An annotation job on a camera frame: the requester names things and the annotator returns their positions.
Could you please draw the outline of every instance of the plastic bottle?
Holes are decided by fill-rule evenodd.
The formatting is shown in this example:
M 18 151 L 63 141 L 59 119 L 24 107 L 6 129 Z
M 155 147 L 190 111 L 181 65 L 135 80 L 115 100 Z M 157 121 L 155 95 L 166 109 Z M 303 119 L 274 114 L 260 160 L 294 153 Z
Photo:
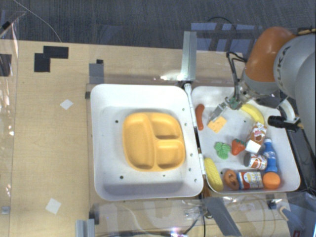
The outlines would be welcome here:
M 268 159 L 268 165 L 265 170 L 265 173 L 267 172 L 277 173 L 277 158 L 276 158 L 276 153 L 274 152 L 272 148 L 271 139 L 265 139 L 264 145 L 266 148 L 263 152 L 263 155 Z

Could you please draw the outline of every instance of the wooden table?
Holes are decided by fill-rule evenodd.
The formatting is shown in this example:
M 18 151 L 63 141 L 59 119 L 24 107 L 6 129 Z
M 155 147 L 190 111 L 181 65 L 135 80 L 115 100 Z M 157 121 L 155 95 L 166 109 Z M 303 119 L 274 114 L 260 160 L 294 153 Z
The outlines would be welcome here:
M 50 73 L 35 73 L 34 54 L 43 53 L 44 45 L 69 47 L 69 58 L 51 59 Z M 85 99 L 89 63 L 104 60 L 106 80 L 143 77 L 144 82 L 156 83 L 167 72 L 180 71 L 182 51 L 33 41 L 19 41 L 18 47 L 10 237 L 72 237 L 76 220 L 87 220 L 90 209 Z M 198 52 L 197 83 L 205 81 L 212 85 L 232 85 L 225 54 Z M 60 106 L 66 99 L 73 102 L 67 110 Z M 10 180 L 10 176 L 7 180 L 4 178 L 1 174 L 3 182 Z M 61 203 L 56 215 L 45 209 L 51 198 Z M 256 196 L 256 199 L 246 203 L 244 210 L 237 204 L 229 209 L 241 232 L 245 235 L 255 232 L 271 235 L 273 231 L 276 236 L 288 234 L 286 222 L 277 212 L 268 210 L 262 200 L 264 197 Z M 120 205 L 104 202 L 102 208 L 108 215 L 115 215 L 118 228 L 126 220 L 133 221 L 133 217 L 128 219 L 126 215 L 130 210 L 146 229 L 153 226 L 146 222 L 145 212 L 171 222 L 174 219 L 175 224 L 184 221 L 183 217 L 174 215 L 179 211 L 183 214 L 178 202 L 149 203 L 154 206 L 126 203 L 121 210 Z M 8 216 L 2 215 L 0 219 L 3 224 L 0 235 L 6 236 Z M 214 220 L 206 223 L 207 236 L 221 234 Z M 202 233 L 201 225 L 192 229 L 193 236 Z

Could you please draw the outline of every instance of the can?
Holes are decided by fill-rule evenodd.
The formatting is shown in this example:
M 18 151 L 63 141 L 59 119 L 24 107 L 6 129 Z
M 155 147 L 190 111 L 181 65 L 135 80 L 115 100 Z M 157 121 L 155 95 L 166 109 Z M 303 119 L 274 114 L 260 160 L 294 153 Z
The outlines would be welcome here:
M 256 168 L 260 170 L 266 169 L 268 160 L 265 156 L 257 155 L 253 153 L 246 153 L 243 158 L 243 164 L 246 167 Z
M 239 172 L 237 178 L 241 190 L 263 189 L 262 177 L 259 171 Z

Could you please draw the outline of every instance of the white square marker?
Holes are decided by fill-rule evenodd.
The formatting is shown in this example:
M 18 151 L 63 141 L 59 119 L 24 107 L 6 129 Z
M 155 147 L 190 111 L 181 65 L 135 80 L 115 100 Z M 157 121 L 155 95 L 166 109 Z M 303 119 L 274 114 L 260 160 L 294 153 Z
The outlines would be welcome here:
M 69 99 L 66 99 L 64 102 L 60 104 L 60 106 L 64 108 L 65 110 L 68 110 L 68 108 L 73 104 L 74 103 L 72 101 L 70 101 Z
M 59 208 L 61 206 L 61 203 L 58 202 L 57 200 L 51 198 L 50 201 L 48 202 L 47 206 L 46 206 L 46 210 L 54 213 L 55 215 L 57 214 Z

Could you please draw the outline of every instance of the strawberry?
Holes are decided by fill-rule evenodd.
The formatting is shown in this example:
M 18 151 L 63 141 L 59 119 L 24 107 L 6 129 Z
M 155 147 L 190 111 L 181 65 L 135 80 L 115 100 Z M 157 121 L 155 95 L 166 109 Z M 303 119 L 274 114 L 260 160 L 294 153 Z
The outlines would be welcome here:
M 241 140 L 234 139 L 232 142 L 232 154 L 233 156 L 238 155 L 241 151 L 246 149 L 246 143 Z

